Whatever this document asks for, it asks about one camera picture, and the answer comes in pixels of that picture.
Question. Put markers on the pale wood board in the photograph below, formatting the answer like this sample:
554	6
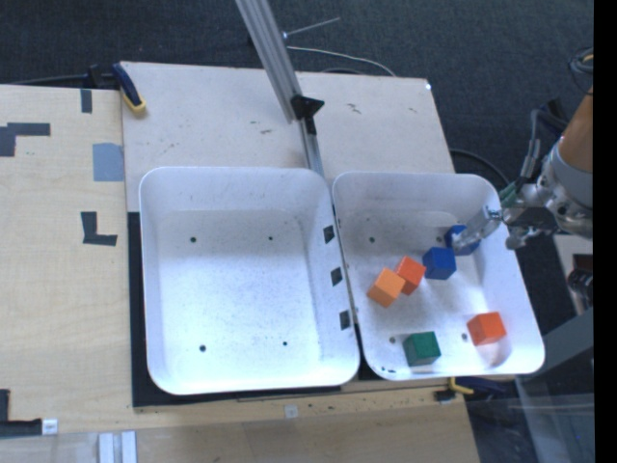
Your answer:
217	118

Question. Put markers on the white plastic tray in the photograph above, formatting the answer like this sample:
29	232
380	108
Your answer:
434	316
231	282

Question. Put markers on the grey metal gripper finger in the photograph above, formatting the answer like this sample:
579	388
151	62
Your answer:
477	229
519	239

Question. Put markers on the green cube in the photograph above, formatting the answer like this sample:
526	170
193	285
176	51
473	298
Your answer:
421	349

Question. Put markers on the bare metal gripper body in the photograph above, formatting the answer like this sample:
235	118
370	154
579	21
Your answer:
535	215

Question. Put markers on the light orange cube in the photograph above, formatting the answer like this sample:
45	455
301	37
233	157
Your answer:
385	287

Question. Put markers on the blue cube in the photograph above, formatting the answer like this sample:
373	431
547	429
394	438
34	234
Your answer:
439	263
455	236

